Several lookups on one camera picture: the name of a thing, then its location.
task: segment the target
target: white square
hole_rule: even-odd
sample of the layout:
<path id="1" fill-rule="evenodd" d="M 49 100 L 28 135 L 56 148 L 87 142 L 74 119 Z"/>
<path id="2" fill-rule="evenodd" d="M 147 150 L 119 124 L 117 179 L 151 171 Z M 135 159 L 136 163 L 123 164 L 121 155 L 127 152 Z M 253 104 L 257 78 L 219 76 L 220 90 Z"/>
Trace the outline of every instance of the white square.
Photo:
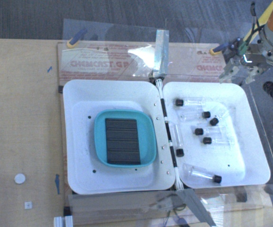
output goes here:
<path id="1" fill-rule="evenodd" d="M 32 202 L 24 202 L 24 209 L 30 210 L 33 208 L 33 203 Z"/>

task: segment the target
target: blue mark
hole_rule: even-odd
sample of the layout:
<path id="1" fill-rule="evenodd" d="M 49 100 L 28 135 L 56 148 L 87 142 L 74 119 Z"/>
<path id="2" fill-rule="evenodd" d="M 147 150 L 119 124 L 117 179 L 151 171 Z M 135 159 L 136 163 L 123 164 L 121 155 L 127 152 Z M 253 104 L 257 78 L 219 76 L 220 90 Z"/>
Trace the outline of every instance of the blue mark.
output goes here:
<path id="1" fill-rule="evenodd" d="M 59 184 L 60 184 L 59 174 L 56 174 L 55 183 L 56 183 L 56 187 L 57 187 L 57 192 L 58 192 L 58 194 L 60 194 L 60 189 L 59 189 Z"/>

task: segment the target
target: white round button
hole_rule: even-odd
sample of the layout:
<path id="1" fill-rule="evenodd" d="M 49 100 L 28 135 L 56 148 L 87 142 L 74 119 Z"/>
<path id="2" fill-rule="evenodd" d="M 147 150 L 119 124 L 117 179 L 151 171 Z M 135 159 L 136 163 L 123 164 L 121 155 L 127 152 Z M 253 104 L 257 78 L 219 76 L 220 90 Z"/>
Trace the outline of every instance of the white round button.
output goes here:
<path id="1" fill-rule="evenodd" d="M 15 183 L 22 184 L 25 182 L 25 176 L 22 173 L 19 173 L 15 176 Z"/>

